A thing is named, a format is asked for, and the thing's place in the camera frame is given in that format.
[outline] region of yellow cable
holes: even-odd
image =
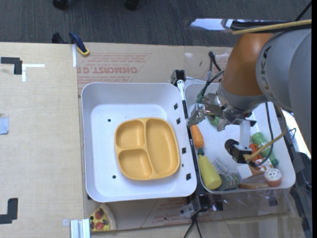
[[[283,114],[282,108],[281,107],[277,107],[277,110],[279,111],[279,113],[282,116],[283,119],[283,131],[282,133],[277,136],[275,139],[273,139],[272,141],[270,141],[269,143],[265,144],[264,146],[262,146],[260,149],[258,149],[255,153],[253,154],[244,154],[243,157],[246,161],[252,161],[260,152],[262,152],[266,147],[270,146],[271,144],[275,143],[277,140],[279,140],[282,136],[285,135],[286,133],[286,129],[287,129],[287,124],[286,124],[286,119],[285,116]]]
[[[274,24],[270,26],[253,27],[249,29],[232,31],[232,34],[245,34],[245,33],[254,33],[254,32],[260,32],[260,31],[267,31],[267,30],[276,30],[276,29],[288,28],[288,27],[294,27],[294,26],[309,25],[311,23],[312,23],[311,19],[306,19],[306,20],[299,20],[299,21],[293,21],[288,23]]]

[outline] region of white tray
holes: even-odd
[[[188,108],[188,116],[190,116],[191,111],[193,110],[196,102],[196,98],[198,93],[204,87],[204,83],[192,83],[185,87],[185,98]],[[218,83],[212,83],[207,88],[207,93],[215,93],[218,89]],[[279,122],[277,120],[277,116],[274,110],[274,106],[272,103],[268,104],[269,106],[269,114],[270,114],[270,122],[272,124],[273,136],[276,138],[281,133],[281,128]],[[254,111],[253,114],[248,118],[250,120],[256,120],[256,124],[251,127],[251,135],[260,131],[263,133],[265,138],[270,138],[267,116],[266,116],[266,108],[265,104],[259,105]],[[242,164],[236,163],[232,156],[226,151],[224,148],[224,144],[228,139],[234,139],[239,141],[240,139],[240,127],[238,125],[227,125],[225,130],[217,131],[216,126],[211,125],[211,123],[204,119],[202,122],[198,124],[200,131],[205,140],[204,150],[205,155],[209,158],[211,162],[213,162],[216,158],[218,158],[221,162],[223,162],[228,167],[228,173],[236,173],[239,175],[237,167]],[[279,161],[279,164],[276,166],[282,173],[282,182],[277,187],[269,187],[264,189],[285,189],[290,188],[295,183],[296,175],[293,168],[293,164],[289,157],[289,153],[283,138],[279,139],[274,143],[273,153],[275,158]],[[247,178],[241,180],[243,182],[265,182],[264,176],[258,175],[252,178]],[[251,191],[250,189],[232,189],[232,190],[208,190],[210,193],[214,194],[227,194],[227,193],[237,193],[242,191]]]
[[[169,83],[91,83],[82,90],[82,108],[86,190],[93,200],[183,197],[195,191],[197,178],[177,87]],[[166,178],[131,180],[118,166],[114,132],[126,120],[146,117],[170,123],[178,143],[180,167]]]

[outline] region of yellow divided plate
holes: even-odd
[[[140,118],[121,123],[114,144],[119,167],[130,179],[164,178],[179,167],[176,136],[163,119]]]

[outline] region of blue clamp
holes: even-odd
[[[78,52],[83,55],[84,57],[89,54],[89,49],[87,49],[83,43],[83,41],[80,39],[78,34],[71,31],[69,32],[69,36],[72,39],[72,43],[76,43]]]

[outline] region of table surface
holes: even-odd
[[[87,47],[91,55],[84,58],[77,53],[74,66],[71,44],[0,43],[1,57],[45,65],[27,67],[26,82],[22,82],[21,75],[13,74],[14,65],[0,64],[0,114],[9,117],[9,133],[0,135],[0,215],[6,214],[10,198],[18,198],[17,219],[0,225],[0,237],[67,238],[69,227],[63,226],[63,220],[81,220],[87,215],[79,105],[84,85],[91,80],[167,82],[175,69],[184,68],[187,76],[203,78],[209,64],[206,47],[95,43],[87,43]],[[224,58],[231,51],[216,50]],[[111,73],[115,71],[111,69],[115,67],[114,59],[98,61],[98,54],[119,55],[115,62],[133,69],[125,74],[122,69],[121,74]],[[204,69],[192,69],[199,66]],[[287,197],[287,205],[283,213],[220,218],[200,222],[199,227],[203,237],[304,238],[291,197]],[[182,224],[125,230],[133,218],[117,222],[122,230],[92,236],[182,238],[189,227]],[[194,226],[187,237],[197,236]]]

